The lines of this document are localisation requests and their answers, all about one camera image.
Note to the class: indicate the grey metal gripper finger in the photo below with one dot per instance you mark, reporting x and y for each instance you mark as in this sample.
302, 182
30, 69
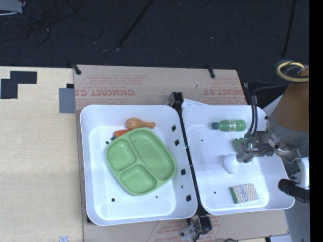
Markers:
238, 146
243, 158

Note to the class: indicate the white paper sheet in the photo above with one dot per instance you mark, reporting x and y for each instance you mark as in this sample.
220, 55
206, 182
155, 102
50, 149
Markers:
193, 102

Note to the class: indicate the white egg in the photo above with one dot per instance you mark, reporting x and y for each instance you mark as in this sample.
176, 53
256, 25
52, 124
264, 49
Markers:
230, 164

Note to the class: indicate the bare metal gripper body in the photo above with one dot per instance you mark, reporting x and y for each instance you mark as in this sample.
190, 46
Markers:
262, 147

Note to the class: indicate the thin black rod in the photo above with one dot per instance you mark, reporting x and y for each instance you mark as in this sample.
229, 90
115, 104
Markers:
189, 160

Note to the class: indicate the brown cardboard board red print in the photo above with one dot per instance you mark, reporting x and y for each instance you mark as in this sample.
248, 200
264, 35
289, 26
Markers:
141, 87

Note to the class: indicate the white plastic tray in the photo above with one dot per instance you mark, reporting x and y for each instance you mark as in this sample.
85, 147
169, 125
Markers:
217, 157
101, 205

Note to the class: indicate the orange toy chicken drumstick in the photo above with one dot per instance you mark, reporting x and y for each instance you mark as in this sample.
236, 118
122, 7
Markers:
135, 123

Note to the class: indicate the green patterned carton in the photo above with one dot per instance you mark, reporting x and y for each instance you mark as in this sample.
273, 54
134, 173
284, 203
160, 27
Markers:
244, 193

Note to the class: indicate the orange carrot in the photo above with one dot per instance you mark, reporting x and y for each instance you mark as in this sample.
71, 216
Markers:
121, 132

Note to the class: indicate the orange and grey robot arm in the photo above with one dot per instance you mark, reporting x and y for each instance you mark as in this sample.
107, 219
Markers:
292, 110

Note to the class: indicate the green divided plate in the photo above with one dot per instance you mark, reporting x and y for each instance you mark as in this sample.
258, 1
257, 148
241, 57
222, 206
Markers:
141, 160

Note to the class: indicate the black cylinder on white bracket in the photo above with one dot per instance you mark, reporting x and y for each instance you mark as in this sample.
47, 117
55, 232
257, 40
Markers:
294, 189

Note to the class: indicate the green plastic bottle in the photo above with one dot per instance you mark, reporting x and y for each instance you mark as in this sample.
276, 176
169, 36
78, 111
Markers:
230, 125

